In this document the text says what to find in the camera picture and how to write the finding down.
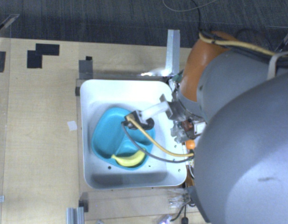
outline banana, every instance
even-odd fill
[[[117,157],[115,154],[111,156],[112,159],[115,159],[118,164],[124,167],[133,167],[142,162],[144,159],[145,154],[141,151],[138,150],[135,154],[129,157]]]

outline yellow cable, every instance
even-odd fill
[[[175,157],[192,157],[194,154],[176,154],[168,151],[167,149],[163,148],[159,143],[157,143],[134,119],[133,115],[127,115],[126,116],[127,121],[132,123],[138,130],[142,132],[148,138],[155,146],[157,146],[160,150],[165,152],[166,154],[169,154],[171,156]]]
[[[244,47],[250,50],[254,50],[260,53],[263,53],[268,56],[273,56],[275,55],[275,52],[272,52],[270,50],[266,50],[260,46],[256,46],[247,42],[240,42],[240,41],[220,41],[220,40],[215,40],[215,39],[210,39],[204,37],[201,33],[199,33],[199,38],[209,44],[216,44],[220,46],[235,46],[235,47]]]

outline metal clamp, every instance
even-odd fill
[[[84,224],[84,207],[67,208],[66,224]]]

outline clear plastic panel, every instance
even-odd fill
[[[3,178],[5,145],[7,133],[7,109],[9,93],[9,67],[10,67],[10,25],[18,17],[11,15],[0,24],[0,223],[2,203],[4,202]]]

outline white sink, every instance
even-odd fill
[[[144,110],[159,103],[164,94],[171,100],[171,89],[159,81],[88,80],[80,90],[83,133],[84,178],[94,189],[143,188],[178,186],[185,181],[185,164],[165,163],[151,157],[137,170],[126,170],[112,166],[97,157],[91,150],[93,131],[103,113],[120,107],[127,110]],[[183,153],[170,135],[173,122],[165,113],[153,117],[156,141],[166,149]],[[169,160],[182,158],[165,154],[157,147],[151,153]]]

